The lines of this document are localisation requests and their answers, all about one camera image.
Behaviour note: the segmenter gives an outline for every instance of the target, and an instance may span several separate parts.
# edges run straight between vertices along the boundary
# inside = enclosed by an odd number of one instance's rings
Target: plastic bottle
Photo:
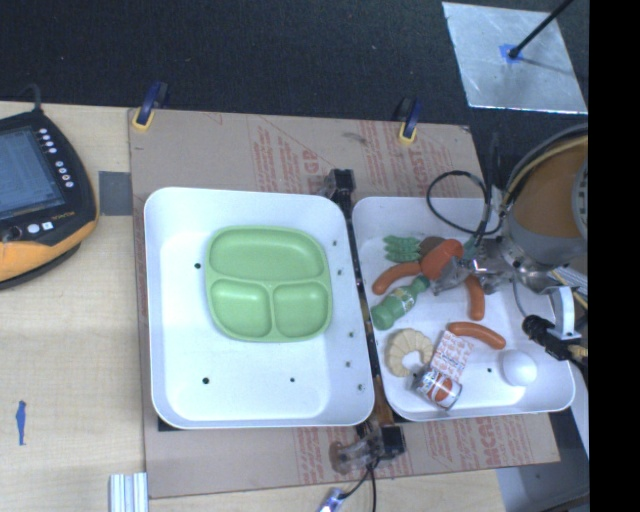
[[[401,316],[413,308],[418,294],[429,288],[429,280],[425,276],[416,277],[410,285],[393,289],[384,300],[371,308],[371,320],[376,329],[385,331]]]

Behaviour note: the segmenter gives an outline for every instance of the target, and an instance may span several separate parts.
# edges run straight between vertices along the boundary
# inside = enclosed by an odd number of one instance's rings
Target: cardboard sheet
[[[147,132],[130,127],[133,216],[142,355],[146,471],[151,498],[353,481],[329,447],[357,440],[351,427],[178,431],[151,402],[142,212],[165,186],[317,193],[333,168],[353,169],[354,199],[424,196],[453,169],[480,175],[465,127],[420,124],[402,145],[399,123],[157,110]],[[477,197],[469,180],[443,180],[442,197]],[[407,452],[380,478],[556,462],[547,414],[404,423]]]

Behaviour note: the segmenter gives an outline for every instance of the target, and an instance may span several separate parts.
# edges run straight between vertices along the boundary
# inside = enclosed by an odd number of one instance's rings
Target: wooden table
[[[0,102],[0,118],[32,107]],[[43,109],[96,187],[100,171],[130,172],[126,108]],[[0,292],[0,351],[0,510],[107,511],[109,476],[145,471],[131,216],[101,216],[69,261]],[[493,470],[376,484],[380,512],[504,510]],[[149,510],[311,511],[331,487],[151,500]],[[341,510],[371,506],[367,483]]]

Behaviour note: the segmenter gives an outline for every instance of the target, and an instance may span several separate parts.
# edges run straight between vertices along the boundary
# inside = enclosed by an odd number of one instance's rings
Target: gray metal surface
[[[516,59],[506,54],[549,13],[448,2],[443,7],[469,106],[587,113],[555,19]]]

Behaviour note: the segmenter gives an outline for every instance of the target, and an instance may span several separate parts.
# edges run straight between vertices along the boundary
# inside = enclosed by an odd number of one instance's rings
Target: egg
[[[538,367],[529,354],[507,350],[502,354],[502,374],[512,386],[528,386],[538,377]]]

